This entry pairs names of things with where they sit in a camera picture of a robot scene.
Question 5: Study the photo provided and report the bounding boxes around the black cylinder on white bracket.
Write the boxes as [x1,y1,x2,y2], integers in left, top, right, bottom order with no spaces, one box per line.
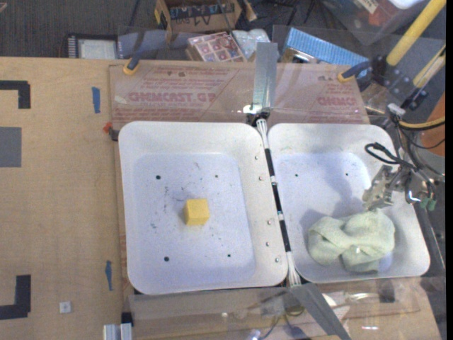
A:
[387,88,430,117]

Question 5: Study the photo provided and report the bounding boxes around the thin black and white rod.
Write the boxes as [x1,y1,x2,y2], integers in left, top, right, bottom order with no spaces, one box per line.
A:
[256,118,302,287]

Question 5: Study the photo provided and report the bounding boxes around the pale green cloth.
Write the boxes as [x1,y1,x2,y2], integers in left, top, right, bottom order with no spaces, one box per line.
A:
[306,209,396,274]

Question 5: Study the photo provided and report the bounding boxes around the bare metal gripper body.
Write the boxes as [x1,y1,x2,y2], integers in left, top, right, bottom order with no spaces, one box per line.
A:
[389,167,444,203]

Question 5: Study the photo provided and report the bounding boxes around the black block with thin wires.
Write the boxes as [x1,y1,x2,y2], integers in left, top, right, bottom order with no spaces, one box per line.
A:
[246,107,272,125]

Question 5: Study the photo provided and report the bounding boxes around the yellow cube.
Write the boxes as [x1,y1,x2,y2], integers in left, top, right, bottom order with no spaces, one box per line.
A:
[183,198,210,227]

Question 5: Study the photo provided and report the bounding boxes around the brown cardboard board red print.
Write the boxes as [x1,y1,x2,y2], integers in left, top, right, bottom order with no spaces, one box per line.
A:
[108,61,422,328]

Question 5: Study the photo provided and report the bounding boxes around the white plastic tray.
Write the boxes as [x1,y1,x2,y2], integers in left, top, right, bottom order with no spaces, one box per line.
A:
[267,122,432,285]
[117,120,289,296]

